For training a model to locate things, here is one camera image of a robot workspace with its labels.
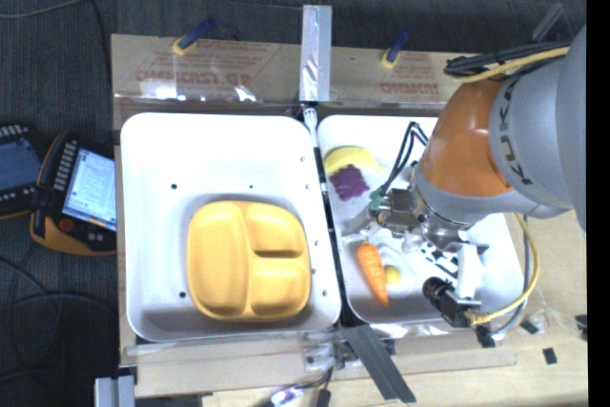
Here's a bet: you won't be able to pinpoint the brown cardboard board red print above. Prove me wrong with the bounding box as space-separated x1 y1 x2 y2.
110 32 549 399

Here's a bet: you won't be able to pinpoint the white plastic tray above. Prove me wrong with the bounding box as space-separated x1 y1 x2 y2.
119 111 343 344
315 113 526 327

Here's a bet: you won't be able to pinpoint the black cylinder on white bracket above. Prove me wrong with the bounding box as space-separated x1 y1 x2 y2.
421 241 490 329

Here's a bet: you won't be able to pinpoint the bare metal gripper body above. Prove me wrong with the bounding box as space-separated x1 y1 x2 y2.
376 187 472 251

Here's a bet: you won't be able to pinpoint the yellow divided plate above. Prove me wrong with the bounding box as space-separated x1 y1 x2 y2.
185 199 314 323

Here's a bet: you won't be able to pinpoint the yellow banana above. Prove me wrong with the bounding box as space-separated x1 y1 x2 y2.
323 145 385 176

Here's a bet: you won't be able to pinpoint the orange carrot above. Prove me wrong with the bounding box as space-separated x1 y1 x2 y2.
356 241 392 308

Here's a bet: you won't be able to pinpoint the purple grapes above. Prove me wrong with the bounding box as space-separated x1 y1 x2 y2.
329 163 372 203

